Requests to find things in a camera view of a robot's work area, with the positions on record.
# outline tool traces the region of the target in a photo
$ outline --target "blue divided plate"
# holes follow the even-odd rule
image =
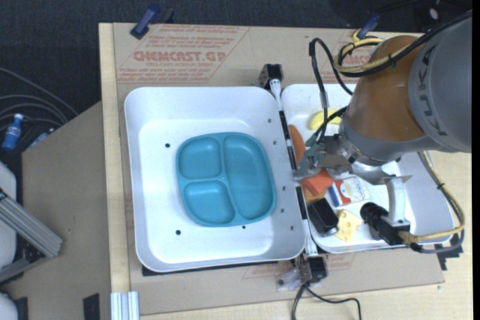
[[[276,203],[262,145],[244,133],[191,138],[179,148],[176,173],[188,214],[204,226],[240,226],[264,219]]]

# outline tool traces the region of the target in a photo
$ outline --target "white container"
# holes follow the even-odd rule
[[[18,310],[15,303],[0,293],[0,319],[18,320]]]
[[[137,88],[124,103],[136,252],[157,272],[293,259],[305,246],[296,183],[277,104],[257,87]],[[263,146],[276,189],[265,219],[209,227],[186,212],[176,152],[195,136],[237,132]]]
[[[348,85],[352,91],[354,85]],[[339,85],[325,85],[331,109],[340,109],[348,105],[350,96]],[[322,110],[318,86],[314,84],[290,85],[282,93],[283,108],[285,117],[289,124],[295,125],[302,138],[307,140],[314,130],[309,129],[309,123],[318,111]],[[338,125],[330,124],[327,135],[334,135],[338,132]],[[414,235],[425,235],[428,233],[443,232],[455,227],[455,222],[443,194],[438,191],[437,186],[422,165],[419,156],[415,153],[405,154],[400,162],[392,162],[384,167],[384,171],[397,176],[411,175],[405,183],[406,207],[405,218],[411,222],[410,231]],[[373,186],[367,182],[368,191],[371,194],[371,201],[389,209],[389,198],[385,186]],[[334,207],[330,195],[325,196]],[[342,209],[360,217],[360,208],[363,202],[350,203],[348,206],[334,208],[338,213]],[[335,236],[320,236],[318,231],[310,226],[315,243],[323,250],[330,253],[345,253],[359,250],[372,250],[376,248],[387,248],[389,246],[383,240],[372,238],[367,224],[362,223],[355,237],[348,243]],[[442,243],[450,237],[434,239],[435,243]]]
[[[339,85],[325,87],[331,108],[349,103],[350,96]],[[291,85],[283,90],[282,101],[288,124],[294,124],[304,139],[310,137],[314,131],[308,123],[321,111],[318,87]],[[148,269],[173,272],[274,262],[293,259],[302,252],[307,235],[296,196],[298,185],[292,177],[278,107],[269,92],[257,87],[137,88],[127,96],[124,113],[136,252]],[[327,134],[337,130],[338,126],[330,124]],[[274,176],[277,203],[273,212],[246,226],[196,223],[182,204],[176,180],[176,152],[181,144],[195,136],[224,132],[245,133],[257,139]],[[412,176],[406,183],[405,212],[412,233],[422,235],[454,227],[447,201],[416,154],[388,164],[385,171]],[[370,187],[372,200],[388,209],[386,188]],[[362,204],[350,204],[348,211],[359,217]],[[312,225],[310,230],[316,244],[330,253],[390,247],[372,238],[365,224],[348,243],[335,236],[322,237]]]

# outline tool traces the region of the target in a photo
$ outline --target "wooden table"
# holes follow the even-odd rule
[[[275,28],[259,28],[268,40]],[[113,24],[100,24],[100,65],[103,103],[103,134],[106,161],[106,195],[112,292],[131,290],[128,243],[125,222],[125,200],[121,143],[119,138],[119,103],[115,67]],[[292,35],[308,34],[311,30],[292,30]],[[344,31],[331,30],[341,35]],[[444,181],[450,186],[467,217],[463,254],[447,261],[445,284],[416,286],[354,294],[361,301],[364,319],[472,319],[472,197],[471,155],[434,153],[433,158]],[[177,313],[142,316],[142,319],[289,319],[292,301],[221,307]],[[302,299],[298,319],[356,319],[353,304],[331,305],[317,299]]]

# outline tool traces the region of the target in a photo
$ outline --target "black cable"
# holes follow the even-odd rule
[[[366,71],[363,71],[363,72],[357,72],[357,73],[343,72],[342,74],[346,77],[363,77],[363,76],[371,75],[372,73],[377,73],[381,70],[384,70],[387,67],[395,65],[396,61],[402,59],[404,56],[411,53],[415,48],[417,48],[417,47],[421,46],[423,43],[426,43],[427,41],[429,41],[436,34],[439,34],[441,31],[443,31],[443,30],[451,27],[452,25],[455,25],[455,24],[457,24],[457,23],[459,23],[459,22],[461,22],[465,19],[468,19],[470,17],[473,17],[473,11],[472,10],[467,11],[466,13],[462,13],[460,16],[457,16],[457,17],[449,20],[448,22],[445,22],[442,25],[430,30],[426,34],[423,34],[421,37],[414,40],[408,47],[406,47],[403,51],[401,51],[399,54],[397,54],[391,61],[387,61],[386,63],[381,64],[378,67],[375,67],[375,68],[372,68],[371,70],[366,70]],[[346,52],[342,52],[342,55],[339,55],[339,58],[338,58],[338,65],[341,66],[344,57],[347,56],[349,53],[351,53],[355,48],[359,48],[359,47],[360,46],[357,46],[357,47],[353,46],[352,49],[349,49]]]
[[[450,252],[453,250],[457,250],[461,247],[462,243],[464,242],[465,238],[465,231],[462,229],[460,232],[460,237],[456,239],[454,243],[451,244],[450,247],[442,247],[442,248],[435,248],[434,250],[426,250],[423,246],[417,243],[410,244],[410,248],[418,253],[445,253]]]
[[[320,74],[320,71],[318,69],[318,63],[317,63],[317,57],[316,57],[317,54],[315,53],[315,43],[322,44],[324,48],[326,48],[326,46],[319,38],[313,39],[308,45],[308,55],[312,58],[313,73],[315,74],[315,79],[317,80],[316,83],[318,84],[318,88],[320,89],[320,101],[323,107],[323,124],[321,125],[322,133],[320,134],[320,137],[323,139],[323,137],[325,136],[326,128],[327,128],[326,121],[327,121],[327,115],[329,113],[329,108],[327,106],[326,91],[325,91],[325,86],[323,85],[322,75]]]
[[[309,287],[306,287],[307,291],[310,292],[311,295],[313,295],[315,298],[321,300],[321,301],[325,301],[326,303],[329,303],[329,304],[342,304],[342,303],[346,303],[348,301],[355,301],[356,304],[357,304],[357,308],[358,308],[358,320],[362,320],[362,308],[360,306],[360,301],[358,299],[355,299],[355,298],[347,298],[347,299],[343,299],[343,300],[328,300],[328,299],[325,299],[325,298],[322,298],[321,296],[317,295],[314,291],[312,291]]]
[[[50,107],[55,112],[57,112],[59,116],[61,116],[61,120],[64,123],[66,123],[68,121],[65,114],[57,106],[55,106],[55,104],[52,104],[49,101],[47,101],[47,100],[45,100],[41,97],[31,96],[31,95],[27,95],[27,94],[12,94],[12,95],[7,95],[7,96],[1,96],[0,97],[0,101],[1,100],[7,100],[7,99],[30,99],[30,100],[39,101],[41,103],[45,103],[48,107]]]
[[[307,288],[307,285],[306,284],[302,284],[300,286],[300,288],[298,289],[297,291],[297,294],[295,295],[295,299],[293,300],[293,305],[292,305],[292,320],[296,320],[296,315],[295,315],[295,312],[297,310],[297,306],[299,305],[299,301],[300,299],[302,298],[302,295],[303,295],[303,292],[305,290],[305,288]]]
[[[323,42],[323,40],[321,40],[317,37],[310,42],[310,45],[309,45],[309,48],[308,48],[309,56],[312,58],[312,60],[313,60],[313,58],[315,58],[315,60],[317,60],[317,57],[316,57],[317,55],[315,53],[315,44],[316,43],[318,43],[320,46],[322,46],[323,50],[325,51],[325,54],[327,55],[328,61],[330,62],[331,69],[333,70],[333,74],[335,75],[335,79],[337,80],[338,84],[340,84],[341,88],[343,88],[344,91],[347,94],[352,95],[353,92],[347,87],[347,85],[342,80],[340,74],[338,73],[337,69],[334,67],[334,64],[333,64],[334,60],[333,60],[332,53],[330,52],[327,45]]]
[[[20,104],[15,104],[13,106],[9,106],[2,111],[0,111],[0,116],[3,116],[8,111],[11,111],[12,109],[17,109],[20,110],[22,108],[25,109],[42,109],[44,111],[49,112],[51,115],[55,116],[58,120],[60,120],[62,123],[67,123],[66,118],[64,119],[63,114],[58,114],[57,111],[54,109],[49,108],[48,106],[44,106],[43,104],[37,104],[37,103],[20,103]]]
[[[317,295],[314,291],[312,291],[309,287],[309,283],[302,284],[301,287],[298,289],[297,294],[295,295],[295,299],[294,299],[293,305],[292,305],[292,316],[291,316],[292,320],[296,320],[297,306],[299,305],[299,301],[302,298],[302,295],[303,295],[303,292],[305,291],[305,289],[315,298],[317,298],[321,301],[324,301],[326,303],[329,303],[329,304],[342,304],[342,303],[347,303],[349,301],[355,301],[355,303],[357,304],[357,308],[358,308],[358,320],[362,320],[362,308],[360,306],[360,301],[358,299],[356,299],[356,298],[347,298],[347,299],[342,299],[342,300],[325,299],[325,298],[322,298],[322,296]]]
[[[318,127],[318,129],[315,131],[315,136],[318,136],[320,132],[325,132],[326,131],[326,126],[328,123],[330,123],[330,121],[332,121],[333,119],[335,118],[339,118],[341,116],[344,115],[345,111],[347,110],[347,107],[345,106],[344,108],[340,108],[338,109],[337,111],[335,111],[334,113],[332,113],[327,119],[326,121],[324,121],[322,123],[322,125],[320,125],[320,127]],[[318,136],[317,139],[316,139],[316,143],[317,144],[320,144],[321,141],[323,140],[323,137],[322,135]]]
[[[64,100],[60,99],[60,97],[56,96],[52,92],[47,91],[45,88],[40,87],[39,85],[33,83],[32,81],[26,79],[23,76],[18,75],[17,73],[14,73],[13,71],[8,70],[7,68],[0,67],[0,72],[6,73],[7,75],[10,75],[10,76],[12,76],[12,77],[14,77],[18,80],[21,80],[22,82],[24,82],[28,85],[30,85],[31,87],[34,87],[37,90],[42,91],[44,94],[49,95],[52,99],[57,100],[59,103],[63,104],[65,107],[67,107],[75,116],[78,116],[79,113],[70,104],[68,104]]]
[[[2,117],[0,117],[0,121],[7,120],[8,118],[13,118],[14,116],[15,116],[15,114],[13,114],[13,113],[9,114],[9,115],[2,116]],[[43,123],[53,124],[56,127],[61,127],[64,124],[60,121],[55,121],[55,120],[48,119],[48,118],[33,118],[31,116],[28,116],[28,115],[23,115],[23,122],[27,123],[27,124],[30,124],[30,123],[34,124],[36,122],[43,122]],[[2,133],[2,131],[9,128],[9,126],[11,126],[11,122],[8,123],[8,124],[5,124],[3,126],[0,126],[0,134]]]

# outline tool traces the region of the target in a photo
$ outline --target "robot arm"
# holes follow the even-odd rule
[[[340,51],[334,68],[360,79],[343,111],[339,135],[307,141],[310,148],[294,178],[300,181],[328,168],[333,174],[348,170],[372,184],[386,184],[391,212],[365,206],[362,218],[385,231],[388,243],[417,247],[419,237],[409,233],[405,220],[397,220],[403,181],[392,181],[382,165],[408,152],[471,152],[472,23],[470,12],[419,39],[384,40],[369,63],[356,69],[341,67],[346,53]],[[460,220],[455,229],[460,231],[463,212],[440,189]]]

